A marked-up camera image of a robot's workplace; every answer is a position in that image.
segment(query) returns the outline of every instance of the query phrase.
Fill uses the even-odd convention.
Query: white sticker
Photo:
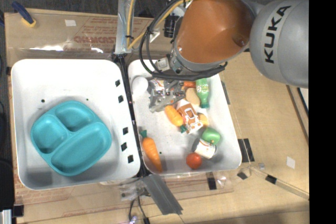
[[[292,159],[291,157],[287,157],[286,164],[287,164],[287,166],[289,166],[290,168],[295,169],[295,160]]]
[[[75,20],[65,20],[65,25],[66,26],[76,26],[76,21]]]

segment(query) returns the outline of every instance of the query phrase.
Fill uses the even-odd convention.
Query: white tray
[[[12,88],[18,175],[26,187],[59,188],[126,179],[137,174],[140,158],[116,64],[107,60],[25,59],[12,67]],[[30,140],[33,123],[55,105],[68,100],[87,105],[112,135],[112,145],[106,154],[91,168],[72,177],[49,167]]]
[[[140,60],[130,63],[128,67],[130,85],[137,76],[146,78],[151,75],[141,65]],[[201,167],[191,170],[187,166],[186,156],[191,152],[193,142],[201,137],[202,131],[193,134],[181,134],[176,126],[171,124],[164,111],[151,113],[149,111],[149,93],[141,95],[132,93],[136,124],[140,130],[147,130],[147,135],[155,140],[157,150],[161,152],[163,172],[161,175],[183,175],[194,172],[214,172],[219,170],[236,169],[242,162],[236,132],[227,105],[225,94],[219,75],[208,78],[210,95],[209,109],[201,109],[194,106],[197,113],[207,115],[209,127],[217,130],[222,139],[217,144],[217,151],[213,158],[203,158]],[[146,167],[152,173],[158,174],[158,170],[144,155]]]

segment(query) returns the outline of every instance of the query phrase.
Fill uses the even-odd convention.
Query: tomato
[[[193,152],[188,154],[186,163],[191,169],[197,169],[202,164],[202,158],[197,153]]]

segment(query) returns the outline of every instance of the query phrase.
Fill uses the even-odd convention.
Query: can
[[[211,159],[216,153],[217,147],[201,138],[197,138],[191,147],[191,151],[200,156]]]

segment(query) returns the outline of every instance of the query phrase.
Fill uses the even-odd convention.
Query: blue bowl
[[[112,143],[102,120],[78,101],[63,102],[44,113],[33,124],[30,138],[48,165],[64,176],[86,171]]]

